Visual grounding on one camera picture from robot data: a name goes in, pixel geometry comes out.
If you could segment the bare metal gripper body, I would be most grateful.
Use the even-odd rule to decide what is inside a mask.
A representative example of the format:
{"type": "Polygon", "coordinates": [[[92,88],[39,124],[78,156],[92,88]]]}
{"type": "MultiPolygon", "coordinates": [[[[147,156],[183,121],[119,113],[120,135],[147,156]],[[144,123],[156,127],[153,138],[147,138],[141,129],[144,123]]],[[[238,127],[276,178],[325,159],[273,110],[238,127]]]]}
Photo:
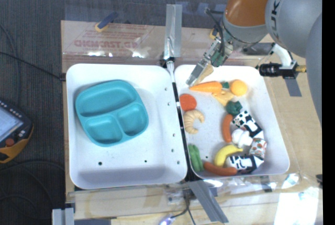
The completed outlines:
{"type": "Polygon", "coordinates": [[[222,66],[233,52],[233,45],[216,37],[204,53],[204,59],[214,67],[222,66]]]}

